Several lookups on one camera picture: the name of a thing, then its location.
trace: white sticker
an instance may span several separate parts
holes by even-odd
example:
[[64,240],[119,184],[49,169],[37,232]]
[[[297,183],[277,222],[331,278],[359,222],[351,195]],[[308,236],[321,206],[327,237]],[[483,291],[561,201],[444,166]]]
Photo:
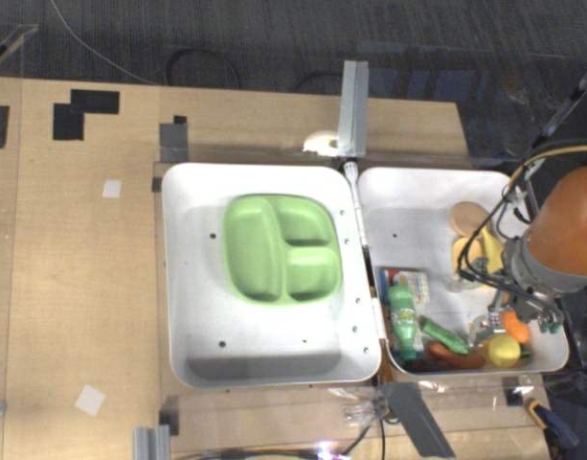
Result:
[[84,385],[76,400],[76,407],[91,416],[97,416],[104,399],[105,395],[102,392],[91,385]]
[[102,197],[121,197],[122,180],[106,180],[103,185]]

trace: lemon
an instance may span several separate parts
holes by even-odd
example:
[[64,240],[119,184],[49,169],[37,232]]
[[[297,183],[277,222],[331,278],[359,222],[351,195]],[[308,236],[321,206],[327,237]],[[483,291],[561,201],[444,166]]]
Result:
[[488,358],[500,368],[514,366],[521,357],[518,341],[506,333],[496,335],[488,344]]

